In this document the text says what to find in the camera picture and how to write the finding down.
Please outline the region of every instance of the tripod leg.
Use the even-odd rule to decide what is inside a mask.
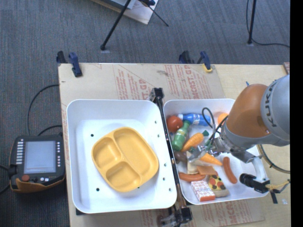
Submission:
[[[250,37],[248,38],[248,41],[247,41],[248,44],[252,43],[252,28],[254,26],[256,2],[257,2],[257,0],[254,0],[254,2],[252,4],[251,21],[250,21]]]
[[[127,9],[128,4],[129,4],[130,2],[131,2],[131,0],[127,0],[127,1],[126,1],[126,4],[124,5],[123,9],[121,10],[121,12],[120,12],[118,18],[116,19],[116,21],[115,21],[113,27],[112,27],[111,30],[109,31],[109,33],[108,33],[108,35],[107,35],[105,41],[104,41],[103,44],[100,46],[100,49],[101,49],[102,51],[105,50],[105,45],[106,45],[106,43],[108,42],[109,38],[111,37],[111,35],[112,35],[112,33],[113,33],[115,27],[116,27],[117,24],[119,23],[119,21],[120,21],[122,15],[124,14],[125,10]]]
[[[156,12],[155,12],[155,10],[153,10],[150,6],[148,6],[148,7],[152,10],[152,12],[153,12],[155,15],[158,16],[159,19],[161,19],[161,20],[163,21],[164,24],[166,24],[167,27],[169,27],[169,25],[168,25],[167,23],[165,23],[165,21],[164,21]]]

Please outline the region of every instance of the toy bottle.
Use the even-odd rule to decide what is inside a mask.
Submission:
[[[171,143],[172,149],[180,151],[183,148],[183,144],[188,134],[188,128],[191,125],[190,121],[184,120],[183,126],[177,130],[174,140]]]
[[[207,119],[207,121],[209,123],[211,123],[210,116],[204,115],[204,117]],[[198,113],[181,114],[180,113],[180,114],[178,114],[178,118],[180,118],[182,120],[188,120],[188,121],[190,121],[191,124],[194,124],[194,125],[208,126],[208,123],[205,121],[202,114],[198,114]]]

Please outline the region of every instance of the green bottle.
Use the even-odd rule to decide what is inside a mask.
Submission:
[[[175,151],[180,151],[183,148],[183,144],[188,134],[188,128],[191,122],[188,120],[183,121],[183,126],[177,130],[174,140],[171,143],[172,149]]]

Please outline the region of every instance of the toy sausage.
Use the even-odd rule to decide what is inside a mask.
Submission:
[[[186,174],[183,172],[179,172],[179,178],[181,180],[187,181],[187,182],[193,182],[193,181],[200,181],[204,179],[206,175],[201,175],[199,173],[197,174]]]
[[[232,172],[231,160],[229,159],[229,157],[224,157],[223,158],[223,167],[224,167],[225,174],[228,177],[228,180],[231,183],[236,184],[238,182],[238,179],[235,177],[235,175]]]

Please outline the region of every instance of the toy carrot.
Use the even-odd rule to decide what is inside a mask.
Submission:
[[[200,158],[201,161],[207,162],[207,163],[211,163],[211,164],[215,164],[215,165],[219,165],[222,166],[222,162],[219,161],[217,158],[215,158],[214,156],[206,153],[204,156],[202,156]]]
[[[204,139],[204,135],[202,133],[198,132],[194,134],[186,141],[183,148],[181,149],[181,152],[189,150],[192,146],[197,146],[203,141],[203,139]]]

